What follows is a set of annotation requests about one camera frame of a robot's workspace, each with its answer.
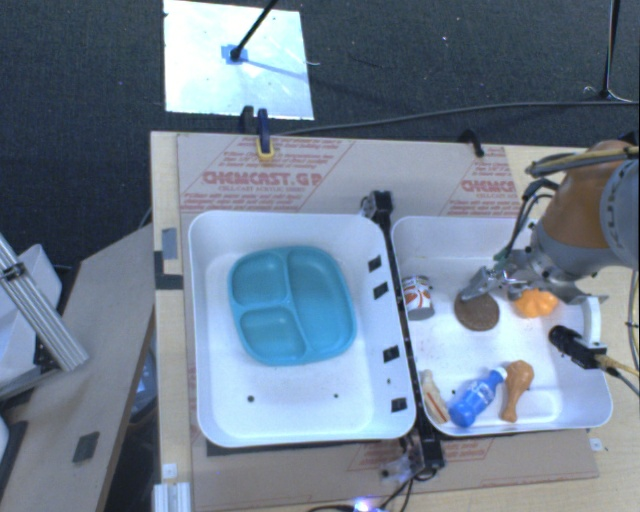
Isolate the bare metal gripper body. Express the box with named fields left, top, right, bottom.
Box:
left=494, top=248, right=609, bottom=306

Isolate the toy hot dog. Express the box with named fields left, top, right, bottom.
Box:
left=419, top=368, right=451, bottom=425

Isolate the blue plastic bottle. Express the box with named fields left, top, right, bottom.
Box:
left=447, top=365, right=510, bottom=429

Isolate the thin black rod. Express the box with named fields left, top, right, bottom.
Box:
left=373, top=212, right=437, bottom=451

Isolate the white plastic tray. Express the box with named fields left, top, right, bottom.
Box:
left=391, top=215, right=615, bottom=438
left=187, top=209, right=418, bottom=448

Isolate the round brown biscuit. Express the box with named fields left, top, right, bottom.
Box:
left=453, top=293, right=501, bottom=332

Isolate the blue divided plate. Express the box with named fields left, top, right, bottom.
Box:
left=227, top=244, right=358, bottom=368

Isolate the orange toy pumpkin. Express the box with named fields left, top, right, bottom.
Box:
left=512, top=288, right=560, bottom=320

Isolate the brown cardboard board red print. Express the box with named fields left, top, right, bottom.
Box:
left=175, top=132, right=601, bottom=512

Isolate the brown toy chicken drumstick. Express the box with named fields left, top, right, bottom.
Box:
left=499, top=359, right=536, bottom=424

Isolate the small white and orange can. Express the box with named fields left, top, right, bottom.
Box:
left=400, top=274, right=436, bottom=322

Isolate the black cylinder on white bracket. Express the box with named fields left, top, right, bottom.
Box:
left=548, top=295, right=610, bottom=372

